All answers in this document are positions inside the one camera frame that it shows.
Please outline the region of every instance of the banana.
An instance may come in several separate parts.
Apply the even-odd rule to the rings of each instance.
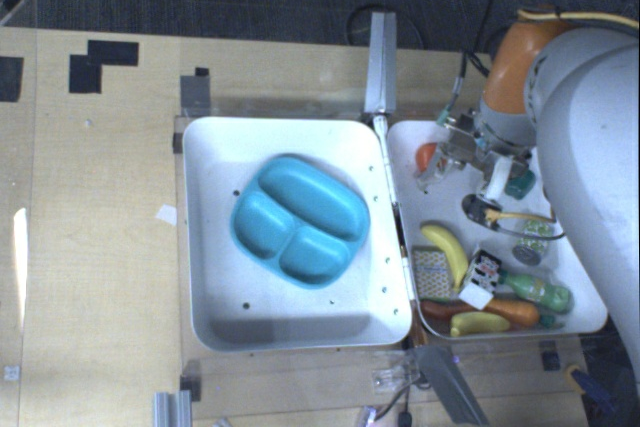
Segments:
[[[451,269],[453,289],[457,292],[469,268],[469,260],[460,242],[449,230],[436,224],[424,224],[420,227],[420,231],[444,252]]]
[[[509,321],[495,313],[470,311],[451,317],[451,336],[476,333],[500,333],[509,329]]]

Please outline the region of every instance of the green patterned can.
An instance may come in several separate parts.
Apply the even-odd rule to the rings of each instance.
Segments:
[[[553,228],[542,221],[529,220],[525,223],[522,233],[525,235],[539,235],[542,237],[550,237],[553,235]],[[535,266],[542,261],[542,257],[549,247],[548,240],[528,239],[522,237],[513,247],[512,253],[521,263],[525,265]]]

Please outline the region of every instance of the white sticker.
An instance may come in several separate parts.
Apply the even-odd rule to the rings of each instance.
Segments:
[[[169,223],[171,226],[175,226],[178,224],[178,210],[176,207],[172,207],[171,205],[162,205],[156,214],[156,219],[160,219],[165,223]]]
[[[4,380],[5,381],[19,381],[20,380],[20,366],[15,365],[11,367],[4,367]]]

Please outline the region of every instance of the wooden table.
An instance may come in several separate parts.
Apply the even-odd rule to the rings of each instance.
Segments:
[[[180,76],[209,68],[214,108],[295,105],[313,115],[323,105],[361,104],[367,49],[2,31],[0,55],[23,56],[23,79],[35,84],[37,73],[37,86],[33,94],[23,91],[17,104],[0,104],[0,123],[8,134],[0,141],[3,155],[11,156],[21,138],[33,145],[33,153],[23,152],[26,157],[10,165],[5,159],[0,167],[3,176],[17,176],[22,169],[21,176],[31,178],[22,337],[15,315],[4,314],[15,306],[13,263],[4,253],[0,262],[1,359],[4,366],[21,365],[20,381],[1,383],[1,425],[15,425],[18,416],[20,426],[28,427],[152,425],[154,393],[175,392],[183,370],[177,230],[156,218],[163,205],[176,205],[171,142],[180,112]],[[139,64],[103,66],[102,94],[70,94],[69,56],[86,54],[89,39],[139,42]],[[457,67],[455,54],[399,51],[401,114],[435,118],[448,100]],[[482,77],[470,71],[459,105],[474,105],[481,87]],[[24,125],[25,112],[33,117],[31,131],[11,132]],[[1,184],[6,196],[11,182]],[[13,206],[0,212],[5,227]],[[11,244],[9,237],[0,242]],[[563,366],[584,364],[577,337],[556,343]],[[464,344],[457,353],[492,425],[587,425],[579,396],[561,372],[542,370],[537,347],[537,342]],[[354,368],[336,366],[334,381],[315,383],[314,393],[330,396],[338,389],[348,395],[351,385],[345,383]],[[365,404],[345,397],[327,409],[320,400],[323,410],[313,411],[309,405],[318,401],[312,396],[298,404],[273,404],[283,389],[295,385],[296,370],[270,380],[268,375],[252,380],[240,370],[229,371],[219,390],[234,427],[351,427],[357,406]],[[310,376],[313,372],[305,374],[305,382]],[[273,397],[265,396],[265,381]],[[362,381],[356,395],[378,404],[389,400],[388,394],[373,394],[371,380]],[[272,412],[263,414],[270,405]],[[414,425],[451,425],[432,391],[413,393],[411,410]],[[395,418],[390,414],[381,425],[394,425]],[[210,426],[214,420],[202,418],[194,425]]]

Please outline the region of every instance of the blue plate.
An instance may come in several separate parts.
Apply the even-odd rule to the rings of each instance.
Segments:
[[[231,235],[244,253],[304,288],[349,267],[369,232],[369,211],[351,189],[295,157],[269,161],[238,198]]]

